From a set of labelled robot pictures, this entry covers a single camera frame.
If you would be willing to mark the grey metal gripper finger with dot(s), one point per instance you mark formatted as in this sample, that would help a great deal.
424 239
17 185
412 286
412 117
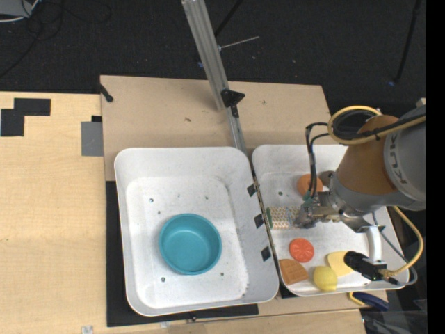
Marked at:
299 220
310 224

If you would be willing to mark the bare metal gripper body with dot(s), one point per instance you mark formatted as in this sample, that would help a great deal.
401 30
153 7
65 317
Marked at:
323 209

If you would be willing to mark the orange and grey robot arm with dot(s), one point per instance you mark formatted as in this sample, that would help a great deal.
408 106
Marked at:
368 165

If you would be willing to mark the orange fruit slice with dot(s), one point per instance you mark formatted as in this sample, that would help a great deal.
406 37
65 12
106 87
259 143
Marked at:
301 250

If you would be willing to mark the orange doughnut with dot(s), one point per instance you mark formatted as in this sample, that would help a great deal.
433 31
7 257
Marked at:
303 184

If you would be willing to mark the yellow lemon slice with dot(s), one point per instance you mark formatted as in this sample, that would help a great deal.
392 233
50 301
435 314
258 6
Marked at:
336 261

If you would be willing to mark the brown waffle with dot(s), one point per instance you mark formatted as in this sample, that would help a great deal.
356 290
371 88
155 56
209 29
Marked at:
292 271

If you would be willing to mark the white plastic tray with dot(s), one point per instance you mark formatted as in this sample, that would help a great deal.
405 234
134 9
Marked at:
194 172
288 162

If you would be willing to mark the teal bowl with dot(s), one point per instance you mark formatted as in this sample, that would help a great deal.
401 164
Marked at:
190 244

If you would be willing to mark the brown cardboard board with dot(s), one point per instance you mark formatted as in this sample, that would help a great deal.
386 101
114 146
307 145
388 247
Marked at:
167 117

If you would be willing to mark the black cylinder on white bracket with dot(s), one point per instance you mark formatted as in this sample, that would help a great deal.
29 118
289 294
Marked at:
365 264

